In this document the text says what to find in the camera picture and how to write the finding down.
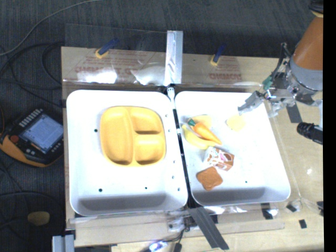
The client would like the yellow divided plate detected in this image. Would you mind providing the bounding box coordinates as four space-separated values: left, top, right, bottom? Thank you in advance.
99 105 167 167

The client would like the brown bread slice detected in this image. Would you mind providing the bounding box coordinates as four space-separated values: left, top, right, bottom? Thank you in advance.
196 166 224 192

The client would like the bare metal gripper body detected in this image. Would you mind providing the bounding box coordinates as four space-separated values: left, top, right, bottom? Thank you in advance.
264 71 316 102

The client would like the black cylinder on white bracket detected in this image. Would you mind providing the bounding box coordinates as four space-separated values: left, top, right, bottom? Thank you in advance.
296 99 324 145

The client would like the white plastic tray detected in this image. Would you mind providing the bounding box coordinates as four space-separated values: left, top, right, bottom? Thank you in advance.
66 89 189 217
174 90 292 207

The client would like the pale yellow round biscuit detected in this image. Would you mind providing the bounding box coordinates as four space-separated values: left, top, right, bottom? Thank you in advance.
226 114 247 132

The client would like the brown and white carton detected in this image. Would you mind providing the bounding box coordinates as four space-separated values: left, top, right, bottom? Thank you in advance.
204 146 235 172

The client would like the yellow banana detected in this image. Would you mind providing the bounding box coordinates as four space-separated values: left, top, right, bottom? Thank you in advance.
181 123 211 150

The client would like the brown cardboard board red print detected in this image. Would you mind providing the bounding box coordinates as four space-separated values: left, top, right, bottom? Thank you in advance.
60 46 324 247

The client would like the orange carrot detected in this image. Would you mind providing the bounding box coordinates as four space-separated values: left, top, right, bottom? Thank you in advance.
187 118 223 145

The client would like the yellow toy wedge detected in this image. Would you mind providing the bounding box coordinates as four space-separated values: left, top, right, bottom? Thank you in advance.
192 114 213 128

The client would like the thin black and white rod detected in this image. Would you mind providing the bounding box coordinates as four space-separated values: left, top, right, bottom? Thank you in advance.
166 86 195 210

